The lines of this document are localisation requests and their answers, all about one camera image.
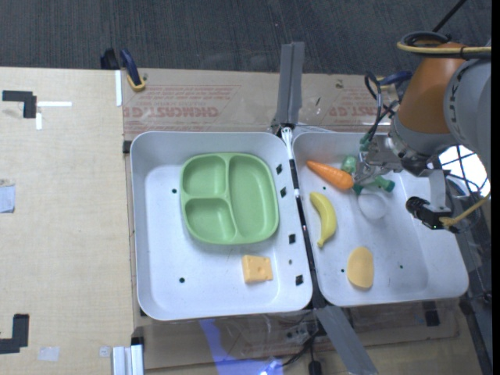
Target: divided green plate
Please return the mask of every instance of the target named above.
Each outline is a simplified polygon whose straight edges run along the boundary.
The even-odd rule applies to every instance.
[[[180,172],[180,203],[191,235],[217,245],[266,240],[279,222],[273,176],[250,154],[191,157]]]

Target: carrot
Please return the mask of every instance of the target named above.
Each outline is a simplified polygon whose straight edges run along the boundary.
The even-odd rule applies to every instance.
[[[339,189],[348,190],[354,186],[351,174],[344,170],[311,160],[308,160],[306,164],[311,171]]]

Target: yellow cable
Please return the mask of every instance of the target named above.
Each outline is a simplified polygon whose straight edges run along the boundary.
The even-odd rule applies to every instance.
[[[424,54],[467,54],[467,53],[491,53],[491,46],[482,47],[464,47],[464,48],[434,48],[434,47],[416,47],[408,46],[400,41],[397,47],[406,52],[424,53]]]
[[[449,216],[442,216],[441,218],[439,218],[439,220],[447,228],[455,225],[459,221],[463,220],[466,216],[471,214],[472,211],[481,207],[490,198],[490,194],[491,194],[491,192],[489,192],[486,196],[484,196],[479,202],[470,206],[467,210],[462,212],[462,214],[460,214],[459,216],[456,216],[455,218],[450,218]]]

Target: dark floor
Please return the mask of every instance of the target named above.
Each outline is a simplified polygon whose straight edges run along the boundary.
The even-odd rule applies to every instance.
[[[98,69],[107,48],[143,68],[277,72],[280,46],[305,42],[305,73],[387,75],[420,59],[398,50],[459,0],[0,0],[0,66]],[[440,29],[491,38],[492,0],[467,0]]]

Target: banana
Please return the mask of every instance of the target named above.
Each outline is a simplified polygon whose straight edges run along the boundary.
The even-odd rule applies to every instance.
[[[337,214],[328,197],[322,193],[312,191],[309,193],[309,199],[320,215],[321,237],[318,240],[318,246],[322,248],[324,242],[337,230]]]

